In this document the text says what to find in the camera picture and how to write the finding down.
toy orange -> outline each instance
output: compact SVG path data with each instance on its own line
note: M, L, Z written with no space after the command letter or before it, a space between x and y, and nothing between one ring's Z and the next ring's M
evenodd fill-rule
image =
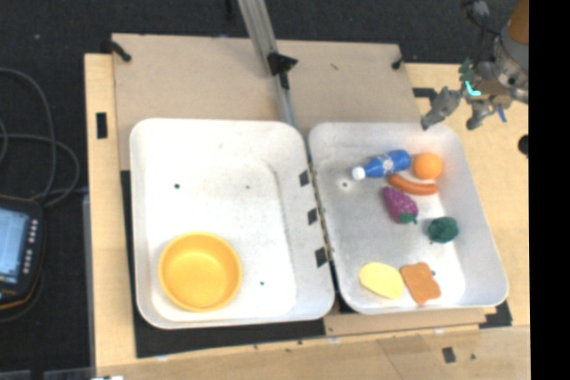
M433 152L422 152L414 159L412 167L420 179L435 179L444 170L444 162Z

black carpet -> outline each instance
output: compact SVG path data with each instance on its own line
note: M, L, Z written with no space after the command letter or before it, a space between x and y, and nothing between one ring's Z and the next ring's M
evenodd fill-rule
M517 0L485 0L491 26L507 21ZM461 62L476 31L460 0L267 0L277 38L396 43L405 61ZM114 32L247 36L235 0L0 0L0 67L25 72L50 102L57 139L79 157L78 187L87 186L83 56ZM33 88L0 73L0 121L8 133L46 134ZM30 197L49 174L45 145L10 141L0 164L0 193ZM57 186L73 175L61 157ZM47 214L49 239L37 304L0 322L0 372L89 366L86 268L81 195Z

black cable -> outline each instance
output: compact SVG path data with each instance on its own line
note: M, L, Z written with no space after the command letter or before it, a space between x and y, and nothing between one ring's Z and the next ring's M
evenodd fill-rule
M45 201L45 199L47 198L47 196L49 195L52 186L53 186L53 182L55 181L55 174L56 174L56 167L57 167L57 145L56 145L56 140L55 140L55 129L53 127L53 118L52 118L52 112L50 111L50 105L45 97L44 91L42 90L42 88L39 86L39 84L34 81L30 76L28 76L26 73L23 73L21 71L15 70L15 69L6 69L3 67L0 67L0 74L5 73L9 76L12 77L19 77L21 79L23 79L24 81L26 81L28 84L32 85L32 87L34 87L34 89L36 89L37 94L39 95L43 105L44 105L44 109L45 109L45 115L46 115L46 119L47 119L47 126L48 126L48 130L49 130L49 141L50 141L50 145L51 145L51 151L52 151L52 169L50 172L50 176L48 179L47 184L45 185L45 189L42 192L42 194L40 195L39 198L39 203L43 204L43 202Z
M481 60L487 36L497 37L501 34L489 27L489 9L482 0L461 0L461 11L468 22L479 28L473 60L473 69L475 69Z
M13 313L12 315L10 315L9 317L1 317L0 318L0 324L4 324L4 323L9 323L11 321L15 321L17 319L20 319L21 317L23 317L24 315L26 315L29 311L31 311L37 304L37 302L39 301L40 296L42 295L42 292L44 291L44 273L42 272L39 276L39 278L37 278L37 287L34 290L34 296L32 298L31 301L29 301L26 304L26 307L24 307L21 311L18 311L16 313ZM12 309L7 309L4 311L0 311L0 312L5 312L5 311L13 311Z
M50 138L46 138L44 136L40 136L40 135L36 135L36 134L8 133L6 135L6 137L13 139L13 140L40 141L40 142L51 143ZM79 175L81 173L81 166L79 164L79 160L77 158L77 155L73 152L73 150L71 150L68 146L66 146L62 142L56 141L55 143L59 148L64 150L69 155L71 160L73 161L73 165L75 167L75 174L73 176L71 184L68 187L66 187L64 189L57 189L57 190L51 190L50 191L50 193L49 193L49 195L47 195L47 197L53 196L54 194L61 194L61 195L59 197L51 200L51 201L45 201L43 204L43 207L52 207L52 206L60 203L68 195L70 195L72 192L74 192L76 190L77 183L79 182ZM38 199L38 198L42 197L42 195L43 194L35 195L31 199Z

bottle cap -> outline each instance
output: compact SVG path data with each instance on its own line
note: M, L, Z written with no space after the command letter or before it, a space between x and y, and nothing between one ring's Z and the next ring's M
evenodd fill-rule
M362 179L364 179L366 177L366 172L364 171L364 168L362 168L361 166L353 168L353 177L356 181L361 181Z

toy food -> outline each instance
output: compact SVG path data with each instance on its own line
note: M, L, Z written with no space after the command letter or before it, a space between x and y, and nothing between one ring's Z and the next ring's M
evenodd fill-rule
M433 195L437 193L437 185L433 182L413 182L398 173L388 176L388 182L397 189L412 195Z
M420 179L435 179L444 170L444 162L433 152L422 152L413 160L412 169Z
M402 278L410 290L413 300L422 305L430 299L436 299L442 295L439 284L434 279L427 263L420 262L406 264L400 268Z
M395 222L414 222L418 224L416 219L419 212L418 205L408 195L393 187L385 187L382 190L382 196L386 202L388 212Z
M457 221L453 217L439 217L427 227L427 234L432 241L449 242L459 234Z
M358 271L361 285L377 295L398 299L403 293L403 279L400 271L384 263L366 263Z
M388 176L396 171L407 170L411 166L411 156L405 150L392 150L370 159L366 166L353 168L353 178L361 181L366 177Z
M238 253L213 233L184 233L172 239L160 255L160 284L187 311L225 307L240 291L242 277Z

